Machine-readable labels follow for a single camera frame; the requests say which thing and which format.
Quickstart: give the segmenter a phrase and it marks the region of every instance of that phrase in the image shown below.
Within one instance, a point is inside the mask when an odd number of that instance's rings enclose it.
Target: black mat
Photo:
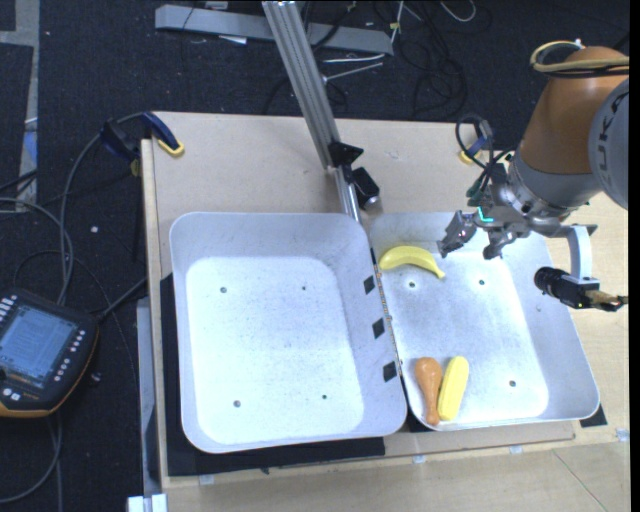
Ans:
[[[15,0],[0,0],[0,30],[16,29]]]
[[[30,46],[0,43],[0,187],[20,172],[32,57]],[[6,194],[0,190],[0,196]]]
[[[598,406],[598,409],[593,413],[592,416],[580,420],[580,426],[582,428],[601,427],[602,425],[608,425],[607,417],[604,414],[602,404]]]
[[[165,3],[170,2],[41,0],[38,190],[39,200],[52,211],[59,209],[56,196],[73,161],[106,119],[141,110],[259,114],[274,84],[285,75],[273,43],[250,41],[244,46],[215,36],[156,31],[154,11]],[[350,3],[318,2],[313,21],[334,20]],[[508,146],[521,138],[546,84],[528,68],[537,46],[575,38],[589,45],[612,46],[629,32],[629,0],[606,5],[600,0],[477,0],[475,4],[477,17],[466,24],[447,15],[439,2],[407,4],[415,10],[427,9],[449,55],[463,70],[466,96],[436,106],[442,102],[438,92],[446,92],[444,86],[434,76],[435,82],[426,80],[425,70],[410,64],[399,50],[403,45],[410,54],[416,48],[412,43],[418,43],[435,56],[433,29],[418,26],[405,13],[394,58],[385,59],[380,68],[333,80],[339,88],[331,89],[336,117],[407,120],[417,106],[422,108],[414,116],[417,120],[454,121],[462,113],[475,111],[493,125],[496,145]],[[464,5],[455,3],[460,8]],[[388,21],[392,16],[387,6],[397,8],[397,3],[375,4],[378,13],[373,3],[358,2],[345,24],[371,23],[371,28],[381,29],[383,18]],[[319,50],[317,56],[344,57],[345,53]],[[408,56],[414,64],[424,64],[428,58],[419,52]],[[320,66],[330,76],[359,65]],[[287,87],[274,95],[269,113],[300,114]],[[140,133],[136,123],[127,129]],[[250,150],[251,141],[245,142]],[[79,267],[69,290],[70,305],[85,310],[104,307],[103,290],[113,300],[144,275],[143,247],[134,238],[140,182],[130,175],[118,179],[126,173],[126,162],[100,149],[88,153],[74,180],[68,228],[76,255],[88,270]],[[1,282],[10,282],[16,267],[34,251],[57,249],[55,227],[38,215],[0,226]],[[11,251],[4,250],[7,241],[12,243]],[[132,261],[135,248],[140,251],[136,262]],[[19,281],[55,297],[59,276],[57,256],[43,255],[30,261]],[[118,314],[125,341],[110,319],[96,360],[100,384],[74,395],[63,411],[65,510],[122,510],[128,496],[142,492],[135,303],[126,304]],[[0,491],[10,494],[33,484],[48,463],[49,443],[42,422],[0,425]],[[49,480],[33,496],[6,510],[52,510],[55,499],[55,481]]]

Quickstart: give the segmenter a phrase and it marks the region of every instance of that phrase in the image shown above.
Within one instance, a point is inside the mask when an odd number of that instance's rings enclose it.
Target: yellow banana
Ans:
[[[389,270],[400,265],[416,265],[433,272],[439,279],[444,277],[444,272],[438,268],[433,255],[422,247],[399,245],[385,252],[378,262],[381,270]]]
[[[457,416],[468,378],[469,361],[463,356],[452,358],[444,372],[438,395],[438,414],[441,419],[449,421]]]

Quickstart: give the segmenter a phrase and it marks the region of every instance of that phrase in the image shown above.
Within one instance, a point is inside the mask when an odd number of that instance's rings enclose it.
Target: black clamp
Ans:
[[[351,146],[344,142],[332,142],[329,144],[329,154],[333,166],[342,168],[345,181],[350,185],[354,185],[358,206],[366,210],[380,198],[380,187],[364,167],[359,167],[355,171],[351,169],[351,164],[363,152],[362,148]]]
[[[629,298],[600,291],[597,279],[575,282],[568,272],[559,268],[542,267],[534,276],[535,285],[545,294],[574,309],[596,308],[615,312],[628,304]]]
[[[184,145],[175,138],[169,127],[158,116],[151,112],[143,112],[139,117],[157,137],[158,145],[162,149],[171,156],[180,156],[184,153]],[[141,154],[138,139],[132,137],[122,129],[118,121],[111,118],[102,126],[100,140],[112,154],[127,160],[133,174],[138,175]]]

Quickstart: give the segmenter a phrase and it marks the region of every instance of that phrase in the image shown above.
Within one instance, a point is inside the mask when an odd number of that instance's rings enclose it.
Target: wire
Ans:
[[[122,117],[120,119],[118,119],[116,121],[116,123],[124,123],[126,121],[130,121],[132,119],[137,119],[139,117],[141,117],[144,114],[144,112],[137,112],[135,114],[130,114],[128,116]],[[73,258],[70,256],[70,268],[67,269],[66,265],[65,265],[65,254],[64,254],[64,225],[65,225],[65,221],[66,221],[66,209],[67,209],[67,198],[69,197],[69,190],[71,189],[71,183],[73,182],[73,179],[75,178],[76,173],[78,172],[78,168],[80,167],[80,164],[82,163],[82,161],[84,160],[84,158],[86,157],[87,153],[91,150],[91,148],[98,143],[98,141],[100,140],[100,134],[95,135],[88,143],[87,145],[84,147],[84,149],[82,150],[82,152],[80,153],[80,155],[78,156],[78,158],[76,159],[76,161],[73,164],[73,167],[71,168],[71,171],[69,172],[69,175],[67,176],[67,182],[65,184],[64,187],[64,191],[63,191],[63,195],[62,195],[62,204],[60,206],[60,219],[59,219],[59,225],[60,225],[60,253],[62,256],[62,280],[63,280],[63,289],[60,293],[60,304],[64,304],[64,300],[65,300],[65,296],[67,293],[67,288],[69,287],[69,282],[71,281],[71,274],[72,274],[72,265],[73,265]]]
[[[466,102],[468,89],[462,66],[450,54],[449,47],[433,22],[424,2],[415,6],[424,19],[423,28],[428,30],[419,40],[407,39],[400,43],[400,55],[412,66],[423,71],[413,91],[410,119],[430,115],[432,120],[445,120],[457,114]],[[425,91],[430,101],[421,103]]]
[[[16,197],[20,197],[20,194],[22,194],[25,190],[27,190],[34,181],[36,181],[36,177],[31,176],[22,185],[20,185],[16,190]]]
[[[309,19],[311,17],[311,11],[315,8],[314,2],[305,2],[302,7],[302,26],[304,27],[304,33],[309,37],[309,27],[310,22]]]
[[[496,164],[507,154],[511,153],[513,150],[514,148],[504,149],[500,151],[500,153],[498,153],[497,155],[491,156],[489,158],[489,162],[485,166],[484,171],[480,173],[480,178],[482,179],[482,184],[480,185],[481,191],[484,192],[487,186],[489,185],[489,182],[493,177],[493,170],[495,169]]]
[[[343,107],[345,111],[349,110],[349,100],[347,98],[347,93],[344,92],[340,87],[338,87],[333,82],[327,82],[327,99],[330,103],[336,106]],[[337,96],[332,95],[331,91],[335,91]]]
[[[457,16],[456,14],[453,13],[453,11],[451,9],[449,9],[447,7],[447,5],[445,4],[445,2],[440,2],[440,6],[447,12],[447,14],[449,14],[449,16],[451,16],[454,20],[459,21],[460,23],[468,23],[470,22],[473,18],[476,17],[476,4],[473,3],[473,0],[469,0],[469,3],[471,4],[471,14],[466,17],[466,18],[460,18],[459,16]]]
[[[120,306],[124,301],[126,301],[129,297],[131,297],[131,295],[133,295],[136,291],[138,291],[139,288],[141,288],[145,284],[147,284],[147,278],[143,277],[142,279],[140,279],[140,281],[138,281],[131,288],[129,288],[124,294],[122,294],[120,298],[113,301],[109,305],[109,307],[107,307],[104,311],[102,311],[97,316],[98,322],[99,323],[103,322],[105,318],[107,318],[118,306]]]
[[[529,65],[540,73],[565,78],[589,78],[591,76],[628,75],[629,57],[611,59],[582,59],[570,62],[545,64],[544,59],[551,53],[561,49],[581,50],[585,47],[580,41],[552,41],[534,50]]]
[[[273,100],[275,99],[276,95],[278,94],[278,91],[286,84],[289,83],[289,77],[285,76],[283,78],[281,78],[280,80],[278,80],[273,87],[271,88],[271,91],[269,92],[269,95],[267,96],[267,99],[264,102],[264,105],[262,106],[262,109],[260,110],[260,113],[263,116],[266,116],[269,113],[269,107],[271,107],[271,104],[273,103]]]
[[[391,45],[393,46],[393,42],[396,38],[396,34],[400,31],[400,18],[402,18],[402,11],[403,9],[405,9],[404,6],[404,0],[400,2],[400,7],[398,8],[398,15],[396,16],[396,21],[393,24],[394,28],[393,28],[393,32],[391,33]],[[343,62],[367,62],[367,61],[371,61],[371,60],[378,60],[378,59],[383,59],[386,56],[385,53],[379,53],[377,55],[373,55],[371,57],[355,57],[355,58],[346,58],[346,59],[328,59],[328,60],[323,60],[322,62],[324,62],[325,64],[337,64],[337,63],[343,63]]]
[[[11,181],[7,181],[4,185],[0,185],[0,192],[7,190],[8,188],[11,188],[12,186],[17,185],[18,183],[22,183],[24,180],[28,180],[29,178],[35,176],[37,172],[38,172],[38,169],[34,169],[33,171],[29,171],[24,174],[21,174],[20,176],[18,176],[17,178]]]
[[[60,461],[60,452],[62,451],[62,417],[59,411],[56,412],[56,419],[57,419],[56,423],[58,428],[57,428],[57,432],[54,433],[54,428],[53,428],[53,425],[51,424],[51,418],[47,417],[47,427],[49,428],[49,433],[51,434],[51,439],[53,442],[53,459],[49,463],[49,467],[44,472],[40,480],[38,480],[34,485],[29,487],[26,491],[23,491],[19,494],[15,494],[13,496],[9,496],[7,498],[0,498],[0,505],[14,503],[34,493],[37,489],[39,489],[42,486],[42,484],[44,484],[49,479],[49,477],[51,476],[51,473],[53,473],[53,471],[56,468],[59,468],[58,463]],[[59,501],[58,501],[58,509],[62,510],[61,504]]]
[[[487,138],[487,141],[485,143],[485,145],[488,145],[491,150],[493,150],[493,130],[491,130],[490,127],[488,127],[488,129],[486,130],[487,133],[482,133],[481,129],[480,129],[480,125],[482,123],[486,123],[486,125],[488,126],[488,123],[485,119],[483,119],[482,117],[480,117],[477,114],[465,114],[464,116],[462,116],[460,119],[458,119],[458,121],[456,122],[456,126],[455,126],[455,136],[456,136],[456,140],[458,141],[458,145],[460,146],[460,149],[462,150],[462,152],[464,153],[464,155],[469,158],[471,161],[473,161],[476,165],[482,167],[483,169],[486,167],[486,163],[480,161],[478,158],[476,158],[475,154],[472,154],[469,152],[469,148],[467,148],[467,146],[464,144],[464,142],[462,142],[462,136],[460,134],[460,128],[462,127],[462,125],[464,123],[467,123],[469,121],[473,122],[473,126],[476,130],[476,135],[478,135],[478,137],[481,136],[485,136]]]
[[[344,12],[341,13],[340,16],[338,16],[336,20],[332,23],[333,26],[329,29],[329,31],[322,38],[320,38],[320,40],[317,43],[311,45],[311,50],[314,53],[318,51],[320,48],[322,48],[329,41],[331,41],[331,39],[333,39],[333,36],[336,35],[338,30],[340,30],[342,23],[344,23],[345,18],[348,16],[350,12],[351,12],[351,9],[349,8],[345,9]]]
[[[350,69],[349,71],[343,71],[342,73],[336,73],[335,75],[326,76],[324,79],[328,82],[329,80],[334,80],[335,78],[342,78],[343,76],[353,75],[354,73],[360,73],[361,71],[365,71],[367,69],[379,68],[382,66],[382,62],[376,62],[375,64],[369,64],[363,68]]]
[[[187,23],[189,23],[189,20],[191,19],[191,16],[193,15],[193,12],[196,9],[196,6],[198,5],[197,2],[193,2],[193,6],[191,7],[191,10],[189,11],[189,14],[187,14],[187,16],[185,17],[184,23],[182,24],[182,28],[180,29],[180,33],[184,34],[184,32],[186,31],[187,28]],[[187,77],[189,75],[189,69],[187,67],[187,61],[184,58],[184,37],[180,37],[180,64],[182,66],[182,76],[183,77]],[[191,104],[191,81],[187,79],[187,98],[189,99],[189,104]]]
[[[22,204],[28,208],[33,208],[34,210],[47,216],[52,222],[54,222],[59,227],[60,236],[62,238],[61,253],[62,253],[62,265],[65,269],[65,278],[63,279],[62,289],[60,290],[60,294],[56,302],[58,304],[62,304],[64,302],[64,296],[66,294],[67,288],[69,287],[71,274],[73,272],[73,262],[74,262],[73,243],[71,242],[71,238],[69,237],[69,234],[64,229],[64,226],[62,225],[62,222],[60,220],[56,219],[56,217],[50,211],[46,210],[45,208],[43,208],[42,206],[36,203],[32,203],[31,201],[27,201],[25,199],[14,199],[13,197],[0,197],[0,203],[3,203],[3,202]]]
[[[129,177],[131,177],[131,171],[125,171],[124,173],[119,174],[118,176],[115,176],[113,178],[104,180],[98,183],[97,185],[92,185],[91,187],[82,188],[78,190],[70,190],[69,192],[66,193],[66,195],[71,197],[71,196],[78,196],[82,194],[90,194],[92,192],[97,192],[111,185],[115,185],[119,181],[122,181],[123,179],[129,178]],[[41,202],[40,206],[47,206],[47,205],[53,204],[56,201],[59,201],[60,199],[62,199],[64,196],[65,194],[58,194],[57,196],[53,196],[47,199],[46,201]]]

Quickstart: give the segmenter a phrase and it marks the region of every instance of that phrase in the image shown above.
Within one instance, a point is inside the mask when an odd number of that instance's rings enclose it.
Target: blue clamp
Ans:
[[[176,139],[169,127],[155,114],[144,112],[142,121],[151,128],[153,134],[158,138],[158,145],[171,156],[180,156],[184,153],[184,144]]]

